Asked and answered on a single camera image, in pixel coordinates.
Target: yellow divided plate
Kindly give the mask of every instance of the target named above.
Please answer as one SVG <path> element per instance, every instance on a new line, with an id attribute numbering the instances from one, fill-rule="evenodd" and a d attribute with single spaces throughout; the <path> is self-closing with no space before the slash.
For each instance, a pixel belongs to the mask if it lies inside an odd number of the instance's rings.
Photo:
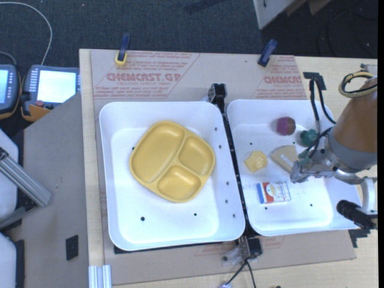
<path id="1" fill-rule="evenodd" d="M 171 121 L 154 124 L 130 156 L 132 175 L 171 202 L 194 198 L 215 166 L 215 154 L 201 137 Z"/>

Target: robotic hand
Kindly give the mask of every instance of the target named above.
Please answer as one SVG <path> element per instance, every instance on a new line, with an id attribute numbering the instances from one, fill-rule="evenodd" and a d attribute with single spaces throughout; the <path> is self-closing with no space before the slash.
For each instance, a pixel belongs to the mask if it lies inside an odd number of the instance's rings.
<path id="1" fill-rule="evenodd" d="M 347 92 L 347 83 L 356 77 L 368 80 L 359 90 Z M 313 150 L 309 147 L 299 155 L 290 179 L 296 183 L 306 181 L 309 176 L 335 177 L 348 184 L 360 184 L 363 206 L 342 200 L 337 205 L 337 211 L 364 229 L 377 229 L 377 212 L 374 211 L 374 183 L 377 178 L 356 175 L 377 164 L 377 76 L 366 71 L 350 74 L 340 83 L 339 91 L 351 98 L 349 103 L 332 128 L 321 134 L 318 130 Z M 318 149 L 321 137 L 325 137 L 324 146 Z"/>

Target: black floor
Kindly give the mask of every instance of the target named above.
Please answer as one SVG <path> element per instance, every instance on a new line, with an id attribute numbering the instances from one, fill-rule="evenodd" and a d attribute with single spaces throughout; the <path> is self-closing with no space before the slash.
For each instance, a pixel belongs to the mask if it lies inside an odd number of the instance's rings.
<path id="1" fill-rule="evenodd" d="M 78 67 L 79 49 L 118 49 L 124 32 L 132 50 L 274 53 L 377 58 L 378 0 L 333 0 L 316 15 L 304 4 L 259 30 L 252 0 L 0 0 L 31 5 L 50 22 L 53 40 L 45 65 Z M 47 23 L 34 10 L 0 4 L 0 51 L 24 76 L 40 64 L 49 42 Z M 0 64 L 12 60 L 0 55 Z M 26 126 L 18 116 L 0 121 L 10 136 Z"/>

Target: screen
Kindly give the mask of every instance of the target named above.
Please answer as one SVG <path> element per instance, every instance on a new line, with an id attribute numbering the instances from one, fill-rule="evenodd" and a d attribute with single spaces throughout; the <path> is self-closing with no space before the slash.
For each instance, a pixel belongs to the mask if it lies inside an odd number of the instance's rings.
<path id="1" fill-rule="evenodd" d="M 7 94 L 8 70 L 0 70 L 0 103 L 5 103 Z"/>
<path id="2" fill-rule="evenodd" d="M 63 103 L 76 93 L 76 73 L 41 70 L 37 100 Z"/>

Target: wooden table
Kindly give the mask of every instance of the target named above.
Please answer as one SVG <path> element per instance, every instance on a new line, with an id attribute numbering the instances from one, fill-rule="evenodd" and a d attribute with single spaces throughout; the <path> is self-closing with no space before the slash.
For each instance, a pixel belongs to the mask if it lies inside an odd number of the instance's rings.
<path id="1" fill-rule="evenodd" d="M 325 91 L 323 95 L 327 106 L 332 110 L 334 118 L 337 119 L 348 102 L 348 99 L 335 92 L 341 79 L 345 75 L 359 70 L 361 63 L 377 65 L 377 60 L 296 57 L 296 63 L 301 73 L 303 71 L 318 72 L 323 76 L 327 87 L 327 91 Z M 92 98 L 91 51 L 89 49 L 80 50 L 80 69 L 82 74 L 82 116 L 89 265 L 102 266 L 104 265 L 103 235 L 100 195 L 98 190 L 95 120 Z M 377 166 L 373 167 L 368 173 L 369 176 L 377 176 Z M 272 288 L 272 286 L 275 287 L 277 285 L 280 285 L 282 288 L 378 287 L 379 255 L 377 231 L 372 231 L 368 238 L 358 239 L 356 256 L 357 259 L 351 261 L 264 269 L 255 271 L 254 276 L 257 287 L 259 288 Z M 219 287 L 231 276 L 232 274 L 217 274 L 114 287 Z M 241 272 L 232 284 L 235 287 L 252 287 L 249 272 Z"/>

